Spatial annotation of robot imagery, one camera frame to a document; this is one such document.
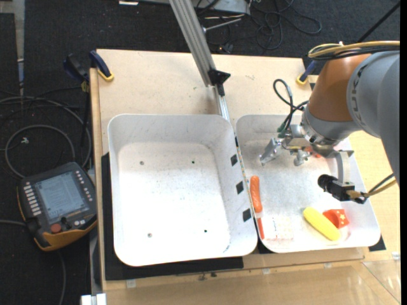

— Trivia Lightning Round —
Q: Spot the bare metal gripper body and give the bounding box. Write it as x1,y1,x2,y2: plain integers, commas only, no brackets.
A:
281,124,319,154

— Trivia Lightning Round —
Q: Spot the white plastic tray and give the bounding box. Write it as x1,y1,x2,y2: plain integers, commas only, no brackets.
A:
107,113,259,268
235,114,382,254

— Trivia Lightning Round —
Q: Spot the orange sausage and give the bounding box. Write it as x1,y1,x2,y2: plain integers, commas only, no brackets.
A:
249,175,264,214

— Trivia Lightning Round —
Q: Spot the yellow corn cob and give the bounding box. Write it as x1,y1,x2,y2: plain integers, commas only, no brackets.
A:
302,206,342,242

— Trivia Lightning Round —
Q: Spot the white packet with red print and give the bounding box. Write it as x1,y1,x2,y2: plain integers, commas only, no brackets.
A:
263,215,296,242

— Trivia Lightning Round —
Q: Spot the pale wood board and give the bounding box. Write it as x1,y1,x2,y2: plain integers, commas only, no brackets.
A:
94,48,401,294

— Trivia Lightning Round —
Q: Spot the black cylinder on white bracket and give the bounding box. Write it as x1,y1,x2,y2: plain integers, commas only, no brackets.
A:
317,150,356,202

